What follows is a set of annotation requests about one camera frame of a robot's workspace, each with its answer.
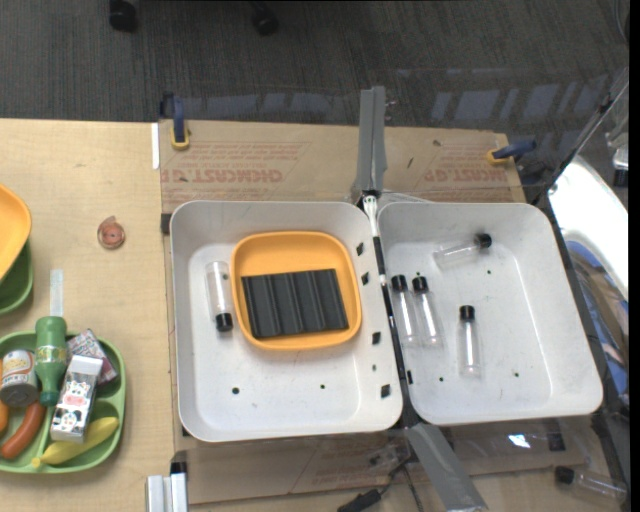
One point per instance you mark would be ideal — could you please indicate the pink round biscuit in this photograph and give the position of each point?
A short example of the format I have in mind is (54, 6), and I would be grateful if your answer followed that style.
(111, 233)

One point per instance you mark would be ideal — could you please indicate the white carton with cow print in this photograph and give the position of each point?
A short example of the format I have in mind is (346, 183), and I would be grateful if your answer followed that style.
(75, 400)

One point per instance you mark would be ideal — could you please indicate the green divided plate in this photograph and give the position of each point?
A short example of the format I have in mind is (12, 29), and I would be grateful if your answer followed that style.
(107, 400)

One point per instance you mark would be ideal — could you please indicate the orange plate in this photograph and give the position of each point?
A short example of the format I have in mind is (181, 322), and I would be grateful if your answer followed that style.
(11, 225)

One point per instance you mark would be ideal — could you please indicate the thin black and white rod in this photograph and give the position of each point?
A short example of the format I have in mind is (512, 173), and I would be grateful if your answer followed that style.
(381, 265)

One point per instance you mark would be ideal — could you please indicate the white plastic tray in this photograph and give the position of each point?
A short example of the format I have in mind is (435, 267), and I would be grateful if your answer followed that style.
(280, 400)
(525, 350)

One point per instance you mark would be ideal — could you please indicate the pink carton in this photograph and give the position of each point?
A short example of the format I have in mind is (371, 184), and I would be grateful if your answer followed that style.
(95, 347)

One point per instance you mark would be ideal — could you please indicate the green bottle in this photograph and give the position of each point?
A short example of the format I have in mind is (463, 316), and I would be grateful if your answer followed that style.
(50, 360)

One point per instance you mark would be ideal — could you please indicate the orange square bowl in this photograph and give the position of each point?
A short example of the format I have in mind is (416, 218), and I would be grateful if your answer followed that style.
(295, 250)

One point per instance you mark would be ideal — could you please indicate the small can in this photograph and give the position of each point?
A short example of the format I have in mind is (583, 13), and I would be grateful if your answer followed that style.
(17, 377)

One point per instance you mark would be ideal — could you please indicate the brown cardboard board red print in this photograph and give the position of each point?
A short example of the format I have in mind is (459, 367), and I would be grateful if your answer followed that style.
(320, 165)

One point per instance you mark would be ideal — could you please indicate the black ribbed rack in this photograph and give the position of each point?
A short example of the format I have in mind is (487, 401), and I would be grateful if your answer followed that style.
(295, 302)

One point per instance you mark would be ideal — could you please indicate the clear plastic bottle black cap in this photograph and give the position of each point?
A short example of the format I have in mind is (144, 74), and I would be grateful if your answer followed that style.
(429, 320)
(470, 345)
(592, 484)
(404, 315)
(218, 290)
(457, 254)

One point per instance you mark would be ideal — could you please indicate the orange carrot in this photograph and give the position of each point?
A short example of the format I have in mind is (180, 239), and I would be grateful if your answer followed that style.
(3, 417)

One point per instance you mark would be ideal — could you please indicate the red sausage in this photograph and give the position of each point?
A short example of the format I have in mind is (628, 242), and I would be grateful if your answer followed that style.
(25, 432)

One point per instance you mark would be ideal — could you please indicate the yellow banana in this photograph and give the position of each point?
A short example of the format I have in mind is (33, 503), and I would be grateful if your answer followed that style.
(85, 440)

